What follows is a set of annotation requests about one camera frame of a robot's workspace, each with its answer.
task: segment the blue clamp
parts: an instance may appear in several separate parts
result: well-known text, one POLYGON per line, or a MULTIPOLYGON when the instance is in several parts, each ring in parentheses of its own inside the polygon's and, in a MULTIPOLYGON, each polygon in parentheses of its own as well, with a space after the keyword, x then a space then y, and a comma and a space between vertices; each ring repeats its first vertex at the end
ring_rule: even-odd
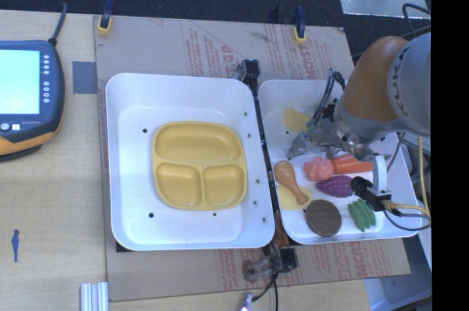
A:
POLYGON ((296 6, 295 8, 295 28, 293 30, 295 34, 295 40, 298 43, 304 43, 306 41, 305 33, 305 10, 302 6, 296 6))
POLYGON ((116 0, 106 0, 104 4, 104 13, 101 15, 100 20, 97 23, 97 29, 100 32, 108 33, 111 29, 112 24, 112 11, 114 9, 114 5, 116 4, 116 0))
POLYGON ((269 12, 269 23, 274 24, 286 24, 285 20, 285 5, 283 3, 277 4, 273 9, 270 9, 269 12))

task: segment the yellow cable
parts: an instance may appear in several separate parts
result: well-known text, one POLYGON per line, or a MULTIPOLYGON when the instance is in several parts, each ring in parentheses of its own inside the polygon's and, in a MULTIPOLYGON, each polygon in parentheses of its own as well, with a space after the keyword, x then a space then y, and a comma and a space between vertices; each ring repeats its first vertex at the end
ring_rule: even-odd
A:
POLYGON ((417 211, 422 212, 425 216, 430 217, 430 213, 425 208, 420 207, 419 205, 410 205, 410 204, 396 204, 390 200, 383 200, 384 208, 388 211, 393 209, 416 209, 417 211))
POLYGON ((420 187, 425 208, 422 208, 419 205, 396 204, 395 202, 392 202, 390 200, 383 200, 383 206, 387 211, 392 211, 393 209, 416 209, 417 211, 422 212, 425 216, 431 217, 428 207, 428 201, 426 199, 426 190, 424 182, 424 151, 421 136, 418 136, 418 173, 420 175, 420 187))
POLYGON ((428 212, 428 216, 430 216, 430 208, 428 207, 428 201, 426 200, 426 189, 425 189, 425 182, 424 182, 424 151, 422 148, 422 137, 418 136, 418 172, 420 174, 420 187, 422 198, 424 199, 425 209, 428 212))

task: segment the toy chicken drumstick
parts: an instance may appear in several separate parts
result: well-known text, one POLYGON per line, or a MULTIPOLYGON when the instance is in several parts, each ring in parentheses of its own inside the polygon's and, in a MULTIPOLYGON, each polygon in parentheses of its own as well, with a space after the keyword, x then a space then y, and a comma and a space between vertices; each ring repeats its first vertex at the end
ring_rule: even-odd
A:
POLYGON ((303 205, 309 200, 308 195, 304 194, 296 183, 295 170, 290 162, 285 160, 278 162, 273 167, 273 174, 279 183, 287 187, 295 195, 296 202, 299 205, 303 205))

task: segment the pink toy food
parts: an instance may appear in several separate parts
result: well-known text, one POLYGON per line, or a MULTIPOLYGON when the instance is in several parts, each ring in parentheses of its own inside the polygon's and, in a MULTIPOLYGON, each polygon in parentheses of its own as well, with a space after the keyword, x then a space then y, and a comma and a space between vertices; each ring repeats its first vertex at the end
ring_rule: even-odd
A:
POLYGON ((353 194, 350 188, 351 177, 348 175, 336 175, 328 180, 322 180, 316 187, 327 195, 333 197, 348 197, 353 194))
POLYGON ((311 161, 305 162, 303 170, 309 180, 327 180, 334 173, 332 162, 318 155, 313 157, 311 161))

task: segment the wooden table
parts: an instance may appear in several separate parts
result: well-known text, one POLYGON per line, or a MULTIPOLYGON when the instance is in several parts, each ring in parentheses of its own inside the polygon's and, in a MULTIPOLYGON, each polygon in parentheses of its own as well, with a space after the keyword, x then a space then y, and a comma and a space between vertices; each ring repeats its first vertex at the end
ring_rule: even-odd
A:
MULTIPOLYGON (((58 12, 0 10, 0 40, 47 40, 58 12)), ((106 282, 96 94, 73 94, 73 62, 95 62, 93 15, 67 14, 57 51, 66 78, 60 132, 0 163, 0 309, 79 310, 82 283, 106 282), (18 262, 12 237, 19 231, 18 262)), ((233 310, 243 291, 109 304, 110 310, 233 310)), ((362 280, 279 288, 280 310, 367 310, 362 280)), ((253 311, 274 310, 274 291, 253 311)))

